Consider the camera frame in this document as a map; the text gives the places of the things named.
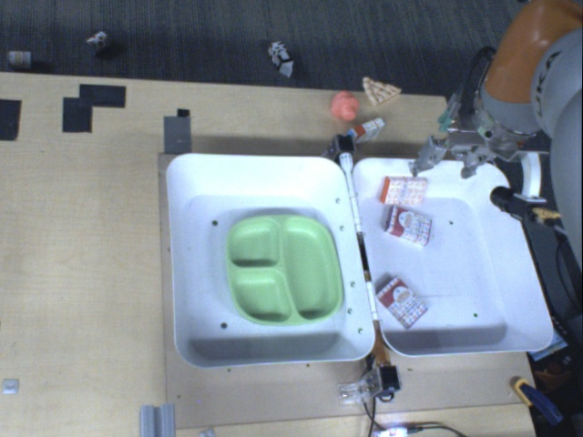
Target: wooden surface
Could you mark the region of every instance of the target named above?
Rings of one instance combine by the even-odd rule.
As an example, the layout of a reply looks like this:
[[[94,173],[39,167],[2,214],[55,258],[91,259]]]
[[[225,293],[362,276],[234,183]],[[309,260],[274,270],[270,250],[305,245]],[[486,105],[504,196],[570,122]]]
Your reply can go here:
[[[126,107],[95,107],[91,134],[62,133],[63,97],[78,97],[81,83],[126,86]],[[0,371],[2,379],[20,380],[17,395],[0,395],[2,435],[135,436],[139,407],[167,400],[158,176],[163,117],[190,109],[197,151],[319,155],[346,129],[330,117],[332,96],[0,74],[0,98],[23,101],[18,140],[0,142]],[[364,104],[363,94],[358,97]],[[413,155],[435,131],[444,105],[439,97],[400,96],[380,108],[364,106],[357,120],[383,117],[388,128],[363,152]],[[379,421],[438,420],[472,436],[534,435],[527,409],[507,385],[515,375],[531,380],[524,354],[422,358],[414,367],[411,359],[393,359],[404,383],[401,404],[384,405],[380,412],[388,414]],[[274,388],[301,387],[321,380],[321,367],[302,365],[280,379],[266,368],[265,375]],[[223,373],[245,382],[244,368]],[[237,402],[220,384],[203,391],[225,397],[221,414],[252,398]],[[403,415],[399,406],[417,412]],[[327,417],[325,406],[312,407],[314,417]],[[354,436],[366,429],[360,414],[216,431],[219,437]]]

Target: orange and white box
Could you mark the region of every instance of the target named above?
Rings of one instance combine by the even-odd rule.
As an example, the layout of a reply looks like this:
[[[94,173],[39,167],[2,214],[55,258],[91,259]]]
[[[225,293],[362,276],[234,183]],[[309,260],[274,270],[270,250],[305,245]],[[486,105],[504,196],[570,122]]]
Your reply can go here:
[[[423,202],[426,188],[425,178],[385,177],[381,202],[390,205],[417,206]]]

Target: black tape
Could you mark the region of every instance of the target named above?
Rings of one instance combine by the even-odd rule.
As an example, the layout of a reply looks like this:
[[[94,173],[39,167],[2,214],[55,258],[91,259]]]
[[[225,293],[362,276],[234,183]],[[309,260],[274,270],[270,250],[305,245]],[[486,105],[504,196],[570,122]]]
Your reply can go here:
[[[125,107],[126,88],[124,86],[100,86],[82,84],[79,87],[79,96],[89,99],[93,107]]]
[[[14,141],[18,137],[20,100],[0,99],[0,141]]]
[[[92,104],[89,99],[64,97],[63,98],[63,132],[90,133]]]

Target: red and white box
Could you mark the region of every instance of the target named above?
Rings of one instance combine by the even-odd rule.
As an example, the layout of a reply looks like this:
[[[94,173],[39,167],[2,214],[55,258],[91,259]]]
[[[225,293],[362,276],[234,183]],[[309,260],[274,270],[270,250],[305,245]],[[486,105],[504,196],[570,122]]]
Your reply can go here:
[[[426,178],[385,177],[381,202],[391,205],[417,206],[423,202],[426,188]]]
[[[389,281],[376,298],[406,329],[427,312],[427,306],[398,278]]]
[[[429,242],[431,219],[406,208],[392,206],[385,231],[398,238],[408,239],[425,246]]]

